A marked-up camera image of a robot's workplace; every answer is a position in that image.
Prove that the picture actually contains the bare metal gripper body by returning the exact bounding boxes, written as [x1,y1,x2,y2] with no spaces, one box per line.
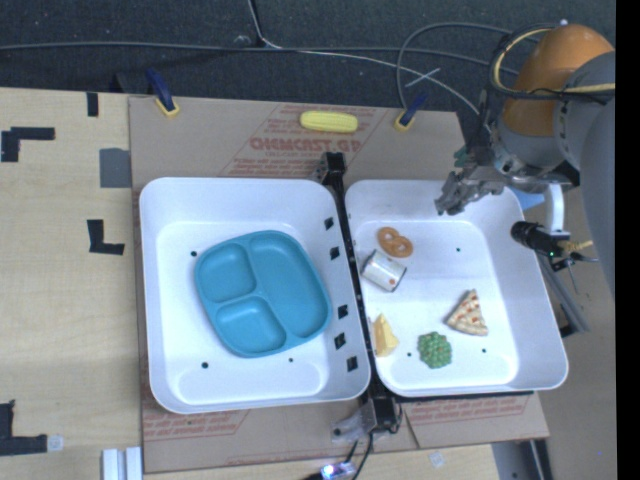
[458,143,532,202]

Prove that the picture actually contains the orange pretzel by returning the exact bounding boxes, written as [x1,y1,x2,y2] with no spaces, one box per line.
[376,226,414,258]

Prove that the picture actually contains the white plastic tray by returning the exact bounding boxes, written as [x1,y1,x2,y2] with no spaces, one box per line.
[138,176,372,415]
[344,178,570,398]

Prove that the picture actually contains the white can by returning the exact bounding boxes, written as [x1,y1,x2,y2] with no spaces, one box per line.
[360,248,408,293]

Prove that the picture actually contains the thin black rod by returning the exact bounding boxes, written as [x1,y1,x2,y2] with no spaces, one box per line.
[330,181,377,400]

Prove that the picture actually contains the pizza slice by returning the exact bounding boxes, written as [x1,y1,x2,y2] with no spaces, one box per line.
[445,288,489,338]

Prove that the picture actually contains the yellow corn cob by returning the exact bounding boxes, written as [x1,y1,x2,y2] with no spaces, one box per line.
[299,110,359,134]

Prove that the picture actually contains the green grapes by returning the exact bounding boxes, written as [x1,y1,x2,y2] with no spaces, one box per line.
[417,331,453,370]

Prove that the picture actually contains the yellow cheese wedge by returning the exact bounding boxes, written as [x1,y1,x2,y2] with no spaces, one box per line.
[372,312,400,358]

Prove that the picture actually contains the blue divided plate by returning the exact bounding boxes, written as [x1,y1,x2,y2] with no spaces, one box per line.
[193,229,333,359]

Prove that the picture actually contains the brown cardboard board red print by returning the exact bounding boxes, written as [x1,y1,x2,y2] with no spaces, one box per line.
[127,95,551,474]

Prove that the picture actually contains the black cylinder on white bracket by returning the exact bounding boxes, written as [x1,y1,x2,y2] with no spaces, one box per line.
[510,181,572,260]

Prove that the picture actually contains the black block with thin wires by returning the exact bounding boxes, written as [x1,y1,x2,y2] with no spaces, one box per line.
[365,394,402,435]
[318,151,349,187]

